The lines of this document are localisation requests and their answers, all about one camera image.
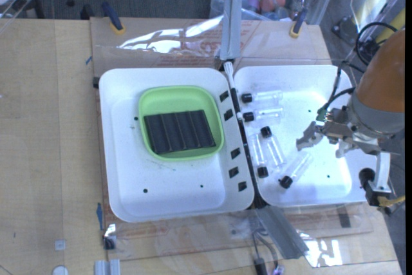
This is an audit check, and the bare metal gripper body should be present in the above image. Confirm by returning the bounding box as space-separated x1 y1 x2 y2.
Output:
316 107 382 155

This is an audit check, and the black block with thin wires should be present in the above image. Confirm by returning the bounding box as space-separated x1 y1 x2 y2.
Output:
254 256 269 275

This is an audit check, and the black ribbed rectangular tray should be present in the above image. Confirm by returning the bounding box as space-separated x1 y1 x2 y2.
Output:
143 109 217 155

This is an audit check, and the clear bottle with black cap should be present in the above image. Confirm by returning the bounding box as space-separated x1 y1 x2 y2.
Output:
259 126 288 169
248 133 270 179
278 152 314 189
241 90 285 105
241 107 285 124

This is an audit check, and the white plastic tray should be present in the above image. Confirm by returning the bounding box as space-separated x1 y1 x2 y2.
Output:
232 64 378 208
98 67 256 223

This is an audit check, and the black cylinder on white bracket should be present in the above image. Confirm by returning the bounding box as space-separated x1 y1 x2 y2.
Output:
358 151 394 207

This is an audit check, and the green plate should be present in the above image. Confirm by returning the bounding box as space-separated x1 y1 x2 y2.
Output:
138 85 225 162

